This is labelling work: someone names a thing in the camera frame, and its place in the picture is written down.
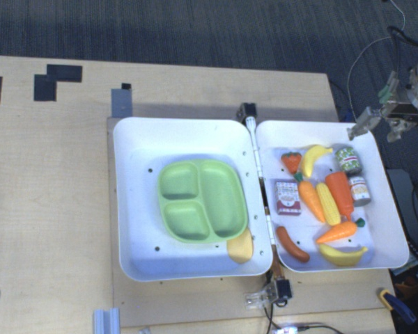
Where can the orange bottle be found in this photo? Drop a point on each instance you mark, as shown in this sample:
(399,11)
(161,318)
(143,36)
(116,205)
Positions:
(339,191)

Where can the brown sausage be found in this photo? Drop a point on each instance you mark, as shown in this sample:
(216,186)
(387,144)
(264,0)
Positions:
(292,245)

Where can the red and white carton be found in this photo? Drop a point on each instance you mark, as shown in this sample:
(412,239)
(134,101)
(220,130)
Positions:
(287,197)

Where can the green and white can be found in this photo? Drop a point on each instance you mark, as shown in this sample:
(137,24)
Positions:
(349,161)

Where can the white and yellow can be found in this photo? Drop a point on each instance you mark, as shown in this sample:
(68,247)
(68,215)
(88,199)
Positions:
(360,191)

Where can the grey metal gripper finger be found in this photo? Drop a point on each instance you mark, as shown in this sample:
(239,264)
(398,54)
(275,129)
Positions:
(364,122)
(395,131)

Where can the yellow corn cob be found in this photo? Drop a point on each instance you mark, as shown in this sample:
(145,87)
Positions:
(328,204)

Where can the yellow bread slice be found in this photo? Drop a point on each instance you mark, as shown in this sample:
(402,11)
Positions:
(240,250)

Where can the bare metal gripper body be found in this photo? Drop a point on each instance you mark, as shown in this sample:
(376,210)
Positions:
(409,109)

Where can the red strawberry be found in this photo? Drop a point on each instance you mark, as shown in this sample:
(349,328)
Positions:
(292,162)

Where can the green divided plate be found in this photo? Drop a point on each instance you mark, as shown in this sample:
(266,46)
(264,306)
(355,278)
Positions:
(202,200)

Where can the orange carrot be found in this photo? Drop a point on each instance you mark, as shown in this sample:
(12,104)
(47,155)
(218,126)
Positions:
(311,198)
(338,232)

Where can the thin black and white rod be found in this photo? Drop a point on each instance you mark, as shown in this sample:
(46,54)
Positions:
(256,151)

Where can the white plastic tray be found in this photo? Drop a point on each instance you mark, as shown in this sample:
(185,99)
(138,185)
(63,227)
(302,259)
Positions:
(383,228)
(139,207)

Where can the yellow banana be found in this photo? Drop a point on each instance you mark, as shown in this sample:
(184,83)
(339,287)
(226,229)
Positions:
(343,256)
(310,160)

